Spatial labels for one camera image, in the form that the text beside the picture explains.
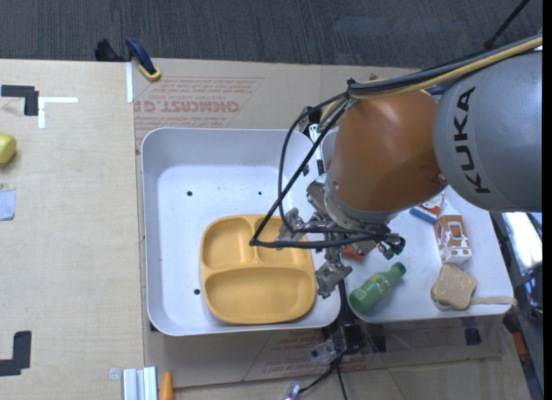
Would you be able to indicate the yellow divided plate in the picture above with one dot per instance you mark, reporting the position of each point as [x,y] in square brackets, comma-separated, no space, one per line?
[254,290]

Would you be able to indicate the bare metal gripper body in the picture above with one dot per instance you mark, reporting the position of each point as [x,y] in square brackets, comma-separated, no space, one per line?
[334,228]

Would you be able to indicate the orange and white carton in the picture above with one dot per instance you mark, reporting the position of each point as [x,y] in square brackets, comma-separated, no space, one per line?
[453,239]

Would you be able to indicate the orange toy carrot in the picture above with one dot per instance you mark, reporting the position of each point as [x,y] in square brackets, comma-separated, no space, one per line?
[166,387]

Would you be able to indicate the green plastic bottle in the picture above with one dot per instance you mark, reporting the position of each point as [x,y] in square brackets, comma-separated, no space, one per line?
[371,289]

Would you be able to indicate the yellow cylinder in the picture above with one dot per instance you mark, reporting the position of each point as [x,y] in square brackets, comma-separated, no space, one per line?
[6,148]

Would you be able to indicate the thin black rod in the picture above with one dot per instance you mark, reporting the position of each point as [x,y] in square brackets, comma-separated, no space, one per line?
[343,310]

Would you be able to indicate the toy bread slice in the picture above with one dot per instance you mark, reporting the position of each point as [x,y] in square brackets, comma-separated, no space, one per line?
[453,287]

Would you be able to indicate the blue and white carton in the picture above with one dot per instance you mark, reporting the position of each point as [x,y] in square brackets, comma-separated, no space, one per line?
[428,210]

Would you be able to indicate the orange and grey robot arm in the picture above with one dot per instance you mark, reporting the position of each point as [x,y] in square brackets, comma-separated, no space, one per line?
[388,152]

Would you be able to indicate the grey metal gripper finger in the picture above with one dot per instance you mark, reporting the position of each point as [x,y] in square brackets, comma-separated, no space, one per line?
[292,226]
[331,277]

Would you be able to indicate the white plastic tray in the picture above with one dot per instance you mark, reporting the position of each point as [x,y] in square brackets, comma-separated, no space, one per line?
[181,239]
[414,286]

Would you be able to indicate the brown cardboard board red print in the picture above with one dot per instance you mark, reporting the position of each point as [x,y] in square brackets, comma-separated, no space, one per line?
[280,88]

